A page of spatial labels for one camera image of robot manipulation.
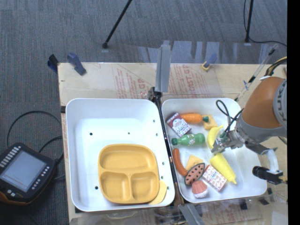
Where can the yellow banana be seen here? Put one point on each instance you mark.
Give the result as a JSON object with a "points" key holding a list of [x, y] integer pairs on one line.
{"points": [[212, 136]]}

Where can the pink cupcake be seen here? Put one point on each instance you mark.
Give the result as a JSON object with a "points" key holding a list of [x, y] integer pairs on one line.
{"points": [[199, 189]]}

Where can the brown cardboard board red print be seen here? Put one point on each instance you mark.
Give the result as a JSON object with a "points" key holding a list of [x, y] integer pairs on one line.
{"points": [[112, 81]]}

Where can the orange carrot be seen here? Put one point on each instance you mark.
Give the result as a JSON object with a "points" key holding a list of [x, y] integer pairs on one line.
{"points": [[192, 118]]}

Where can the orange sausage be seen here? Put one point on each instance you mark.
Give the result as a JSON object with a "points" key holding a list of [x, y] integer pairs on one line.
{"points": [[178, 162]]}

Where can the red watermelon slice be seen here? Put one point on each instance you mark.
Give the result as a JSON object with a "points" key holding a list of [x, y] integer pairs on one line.
{"points": [[194, 173]]}

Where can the yellow divided plate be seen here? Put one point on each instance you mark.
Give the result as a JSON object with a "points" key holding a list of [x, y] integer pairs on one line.
{"points": [[127, 172]]}

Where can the white plastic tray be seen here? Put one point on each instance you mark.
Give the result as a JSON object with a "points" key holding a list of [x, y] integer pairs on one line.
{"points": [[112, 123], [246, 167]]}

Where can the green bottle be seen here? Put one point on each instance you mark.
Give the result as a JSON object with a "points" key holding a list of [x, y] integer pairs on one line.
{"points": [[191, 139]]}

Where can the yellow squeeze bottle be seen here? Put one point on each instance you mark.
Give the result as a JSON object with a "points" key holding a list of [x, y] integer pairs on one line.
{"points": [[222, 166]]}

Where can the black cylinder on white bracket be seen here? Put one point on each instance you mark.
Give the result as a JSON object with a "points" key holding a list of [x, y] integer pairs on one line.
{"points": [[269, 170]]}

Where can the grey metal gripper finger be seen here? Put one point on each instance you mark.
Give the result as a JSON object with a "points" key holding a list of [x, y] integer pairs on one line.
{"points": [[216, 146], [223, 148]]}

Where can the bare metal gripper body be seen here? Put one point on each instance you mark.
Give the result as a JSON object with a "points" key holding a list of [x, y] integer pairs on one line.
{"points": [[233, 139]]}

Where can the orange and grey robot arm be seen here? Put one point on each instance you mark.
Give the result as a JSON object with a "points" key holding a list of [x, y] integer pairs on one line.
{"points": [[260, 107]]}

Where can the black tripod leg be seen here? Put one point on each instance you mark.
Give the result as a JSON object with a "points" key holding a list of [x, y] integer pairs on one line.
{"points": [[249, 15], [119, 20]]}

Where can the yellow cheese wedge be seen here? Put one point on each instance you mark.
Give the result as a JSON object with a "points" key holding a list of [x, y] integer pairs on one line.
{"points": [[193, 161]]}

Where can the red and white carton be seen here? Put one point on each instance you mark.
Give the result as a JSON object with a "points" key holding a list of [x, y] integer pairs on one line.
{"points": [[214, 178], [178, 124]]}

